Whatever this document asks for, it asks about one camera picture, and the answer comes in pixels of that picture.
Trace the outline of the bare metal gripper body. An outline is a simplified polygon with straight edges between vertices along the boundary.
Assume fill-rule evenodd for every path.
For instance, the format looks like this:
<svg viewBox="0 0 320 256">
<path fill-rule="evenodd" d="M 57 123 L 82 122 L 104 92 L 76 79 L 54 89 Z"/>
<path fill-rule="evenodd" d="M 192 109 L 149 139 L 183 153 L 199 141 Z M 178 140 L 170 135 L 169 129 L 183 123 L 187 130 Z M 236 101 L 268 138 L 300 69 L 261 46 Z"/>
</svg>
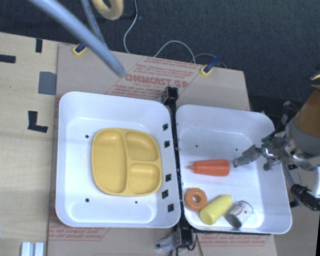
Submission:
<svg viewBox="0 0 320 256">
<path fill-rule="evenodd" d="M 294 139 L 269 135 L 262 139 L 261 154 L 264 158 L 279 159 L 281 164 L 296 166 L 303 170 L 314 171 L 317 165 L 310 162 L 314 155 L 298 147 Z"/>
</svg>

